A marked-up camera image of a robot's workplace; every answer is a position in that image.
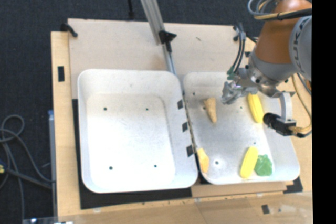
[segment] yellow cable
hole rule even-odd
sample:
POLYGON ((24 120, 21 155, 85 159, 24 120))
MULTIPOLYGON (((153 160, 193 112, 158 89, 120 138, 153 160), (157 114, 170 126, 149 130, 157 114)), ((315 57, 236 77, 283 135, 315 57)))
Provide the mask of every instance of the yellow cable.
POLYGON ((295 77, 294 75, 292 75, 292 81, 293 81, 293 85, 294 85, 294 89, 298 95, 298 98, 300 99, 301 101, 301 104, 303 105, 303 107, 305 108, 306 112, 308 113, 309 115, 309 118, 310 118, 310 124, 307 126, 307 127, 296 127, 296 126, 293 126, 293 127, 290 127, 289 129, 292 130, 294 133, 302 133, 302 132, 306 132, 306 131, 310 131, 311 128, 312 128, 312 115, 308 109, 308 107, 306 106, 306 104, 304 103, 302 97, 301 97, 301 94, 299 93, 298 91, 298 87, 296 85, 296 81, 295 81, 295 77))

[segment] white tray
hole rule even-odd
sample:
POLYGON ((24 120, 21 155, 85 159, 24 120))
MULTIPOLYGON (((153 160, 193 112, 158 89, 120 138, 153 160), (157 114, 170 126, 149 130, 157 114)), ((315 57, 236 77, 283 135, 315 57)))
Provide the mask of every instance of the white tray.
MULTIPOLYGON (((209 169, 204 178, 212 184, 245 182, 291 181, 300 173, 290 137, 284 137, 263 123, 256 123, 246 98, 236 103, 221 103, 222 89, 227 75, 222 72, 193 72, 184 78, 185 100, 191 121, 196 149, 208 155, 209 169), (204 109, 203 100, 215 97, 217 123, 212 123, 204 109), (259 154, 267 154, 273 163, 273 173, 262 177, 255 173, 249 179, 239 176, 246 150, 256 146, 259 154)), ((264 113, 281 115, 278 99, 258 93, 264 113)))
POLYGON ((182 99, 178 78, 166 71, 83 71, 78 109, 86 187, 120 193, 192 186, 197 166, 187 151, 192 141, 182 99))

